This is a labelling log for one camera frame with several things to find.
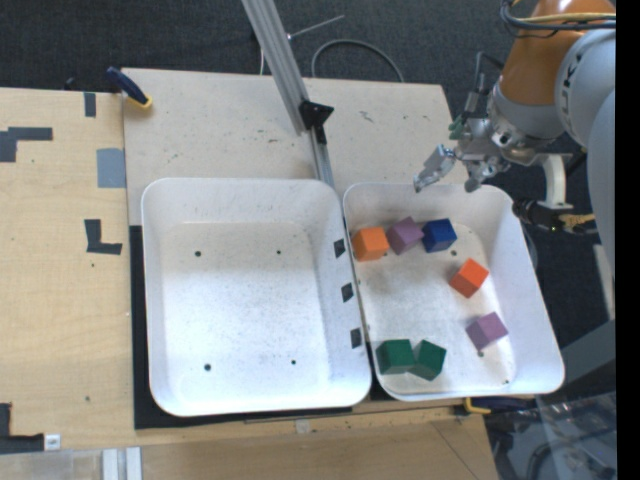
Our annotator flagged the white plastic tray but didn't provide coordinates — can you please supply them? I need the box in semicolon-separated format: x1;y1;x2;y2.
342;181;567;403
140;176;373;418

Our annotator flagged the pale wood board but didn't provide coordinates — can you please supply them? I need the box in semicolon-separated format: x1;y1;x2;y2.
121;66;502;447

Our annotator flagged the green cube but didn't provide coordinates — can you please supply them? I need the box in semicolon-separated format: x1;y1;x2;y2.
374;338;417;376
411;338;448;382

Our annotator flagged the orange cube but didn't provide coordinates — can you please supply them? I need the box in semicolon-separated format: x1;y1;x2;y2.
350;225;391;263
448;257;491;300

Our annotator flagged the blue cube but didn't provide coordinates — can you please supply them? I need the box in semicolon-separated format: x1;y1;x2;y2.
421;217;459;254

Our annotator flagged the black cylinder on white bracket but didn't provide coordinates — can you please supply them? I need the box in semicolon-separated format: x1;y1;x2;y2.
511;153;597;235

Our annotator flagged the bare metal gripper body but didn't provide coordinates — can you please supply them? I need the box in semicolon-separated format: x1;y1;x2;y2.
453;114;537;170

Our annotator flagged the purple cube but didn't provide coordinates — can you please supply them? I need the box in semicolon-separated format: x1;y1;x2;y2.
386;215;426;256
464;310;510;352

